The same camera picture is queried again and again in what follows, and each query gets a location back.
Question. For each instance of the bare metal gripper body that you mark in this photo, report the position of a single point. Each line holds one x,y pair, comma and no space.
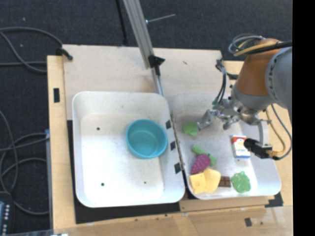
242,114

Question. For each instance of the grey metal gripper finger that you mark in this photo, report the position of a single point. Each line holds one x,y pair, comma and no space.
230,123
206,120

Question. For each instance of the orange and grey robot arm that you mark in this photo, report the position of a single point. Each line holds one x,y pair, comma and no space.
256,77

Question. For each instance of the small green toy broccoli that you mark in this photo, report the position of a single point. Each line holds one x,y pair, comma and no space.
190,128

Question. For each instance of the white and red carton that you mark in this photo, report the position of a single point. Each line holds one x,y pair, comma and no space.
238,149

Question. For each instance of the green toy cucumber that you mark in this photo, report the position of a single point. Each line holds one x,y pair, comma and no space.
197,149

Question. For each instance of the white plastic tray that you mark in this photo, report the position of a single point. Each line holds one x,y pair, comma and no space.
115,161
221,154

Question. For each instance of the thin black and white rod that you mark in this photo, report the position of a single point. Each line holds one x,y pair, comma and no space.
177,144

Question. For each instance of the purple toy grapes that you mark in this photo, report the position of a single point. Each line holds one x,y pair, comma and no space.
200,165

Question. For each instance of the brown toy chocolate bar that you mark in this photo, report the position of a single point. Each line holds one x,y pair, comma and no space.
224,181

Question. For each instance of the pale yellow toy chip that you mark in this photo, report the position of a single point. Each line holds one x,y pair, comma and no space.
212,179

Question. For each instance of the green toy lettuce leaf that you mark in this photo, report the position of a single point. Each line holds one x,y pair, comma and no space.
241,183

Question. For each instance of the teal bowl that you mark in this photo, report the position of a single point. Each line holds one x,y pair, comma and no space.
146,139

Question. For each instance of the yellow toy cheese wedge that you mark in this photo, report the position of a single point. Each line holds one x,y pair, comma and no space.
197,183

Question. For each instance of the pale wood board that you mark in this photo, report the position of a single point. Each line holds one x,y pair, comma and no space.
110,67

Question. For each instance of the black cylinder on white bracket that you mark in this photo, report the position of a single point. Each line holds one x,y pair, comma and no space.
257,146

